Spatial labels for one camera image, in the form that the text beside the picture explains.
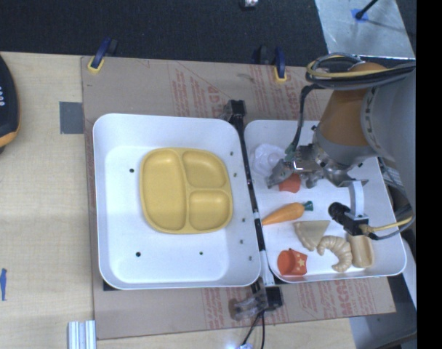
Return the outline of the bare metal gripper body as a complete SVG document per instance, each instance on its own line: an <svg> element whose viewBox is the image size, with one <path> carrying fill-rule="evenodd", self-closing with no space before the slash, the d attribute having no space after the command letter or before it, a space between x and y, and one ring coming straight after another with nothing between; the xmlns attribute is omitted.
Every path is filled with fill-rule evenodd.
<svg viewBox="0 0 442 349"><path fill-rule="evenodd" d="M309 172L322 174L322 179L328 180L336 187L345 187L353 181L349 171L369 157L367 145L351 146L336 143L309 143L296 149L292 159L294 173L303 182L303 175Z"/></svg>

